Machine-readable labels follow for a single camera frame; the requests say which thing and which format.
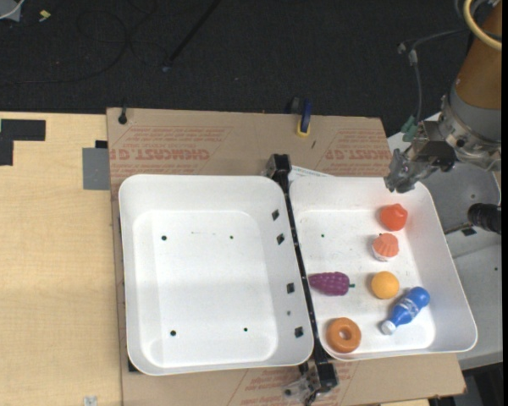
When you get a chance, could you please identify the orange-red rounded toy fruit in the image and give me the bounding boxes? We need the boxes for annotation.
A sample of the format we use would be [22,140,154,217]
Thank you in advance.
[378,203,409,233]

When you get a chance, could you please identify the white plastic tray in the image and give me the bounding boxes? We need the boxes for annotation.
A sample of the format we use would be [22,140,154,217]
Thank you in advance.
[118,173,316,377]
[288,174,479,362]

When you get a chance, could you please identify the brown cardboard board red print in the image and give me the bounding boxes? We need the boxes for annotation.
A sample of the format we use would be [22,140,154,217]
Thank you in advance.
[105,107,468,406]

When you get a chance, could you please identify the orange doughnut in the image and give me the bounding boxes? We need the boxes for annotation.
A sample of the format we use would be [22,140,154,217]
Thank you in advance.
[325,316,362,354]

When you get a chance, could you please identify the thin black and white rod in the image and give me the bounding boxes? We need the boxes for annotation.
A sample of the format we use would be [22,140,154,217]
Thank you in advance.
[277,170,329,370]

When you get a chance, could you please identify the orange ball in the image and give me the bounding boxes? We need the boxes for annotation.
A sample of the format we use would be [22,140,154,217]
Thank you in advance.
[370,270,401,301]

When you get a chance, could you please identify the purple toy grapes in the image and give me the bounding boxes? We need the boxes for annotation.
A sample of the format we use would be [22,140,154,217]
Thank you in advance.
[307,271,356,298]

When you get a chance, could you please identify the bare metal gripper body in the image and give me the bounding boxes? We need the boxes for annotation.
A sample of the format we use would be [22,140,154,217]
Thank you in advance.
[413,118,503,173]

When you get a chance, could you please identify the blue and white toy bottle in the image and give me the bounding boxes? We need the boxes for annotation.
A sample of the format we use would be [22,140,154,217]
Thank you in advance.
[379,285,432,337]

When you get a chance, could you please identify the orange and white toy cupcake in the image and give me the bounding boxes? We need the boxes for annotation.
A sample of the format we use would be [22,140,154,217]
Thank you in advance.
[371,232,400,263]

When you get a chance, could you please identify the black cylinder on white bracket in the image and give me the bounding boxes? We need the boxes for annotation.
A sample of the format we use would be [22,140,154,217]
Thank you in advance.
[467,201,503,235]

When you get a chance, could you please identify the white printed paper sheet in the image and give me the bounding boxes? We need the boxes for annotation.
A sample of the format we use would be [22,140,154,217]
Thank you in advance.
[289,165,336,181]

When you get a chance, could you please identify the black block with thin wires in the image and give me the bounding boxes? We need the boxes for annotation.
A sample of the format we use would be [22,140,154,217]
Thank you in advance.
[296,359,340,402]
[262,153,293,181]

